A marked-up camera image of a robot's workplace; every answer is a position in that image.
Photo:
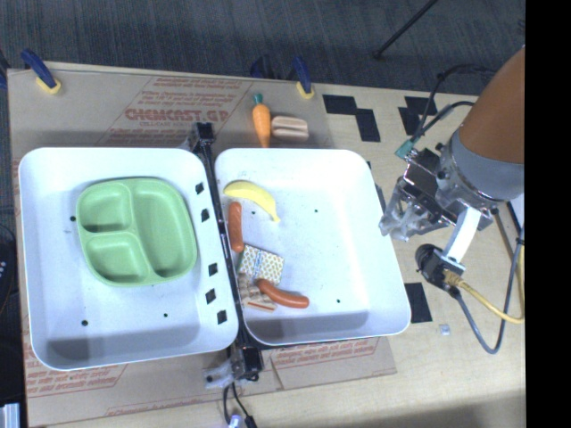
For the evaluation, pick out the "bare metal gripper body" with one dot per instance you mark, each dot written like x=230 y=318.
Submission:
x=430 y=181

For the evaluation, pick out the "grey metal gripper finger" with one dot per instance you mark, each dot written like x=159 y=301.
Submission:
x=390 y=219
x=415 y=227

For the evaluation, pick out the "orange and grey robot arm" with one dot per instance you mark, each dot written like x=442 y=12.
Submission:
x=495 y=123

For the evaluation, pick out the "white plastic tray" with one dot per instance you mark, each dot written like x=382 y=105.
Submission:
x=134 y=328
x=339 y=248

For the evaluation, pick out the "orange sausage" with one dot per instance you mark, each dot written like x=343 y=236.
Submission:
x=285 y=298
x=236 y=227

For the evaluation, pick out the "yellow patterned packet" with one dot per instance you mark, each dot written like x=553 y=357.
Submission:
x=263 y=263

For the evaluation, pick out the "tan hot dog bun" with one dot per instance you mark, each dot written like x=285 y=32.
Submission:
x=290 y=127

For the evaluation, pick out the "yellow banana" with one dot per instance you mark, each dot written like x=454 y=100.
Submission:
x=256 y=195

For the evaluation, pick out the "orange carrot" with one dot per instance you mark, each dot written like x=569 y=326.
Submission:
x=262 y=120

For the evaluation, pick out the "thin black rod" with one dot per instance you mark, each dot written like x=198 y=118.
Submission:
x=221 y=234

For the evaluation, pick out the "green divided plate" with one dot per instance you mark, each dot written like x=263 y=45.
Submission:
x=151 y=221

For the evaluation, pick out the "brown cardboard board red print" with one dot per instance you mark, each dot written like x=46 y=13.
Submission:
x=147 y=105

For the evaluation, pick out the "black cylinder on white bracket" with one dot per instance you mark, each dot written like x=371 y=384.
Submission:
x=435 y=261

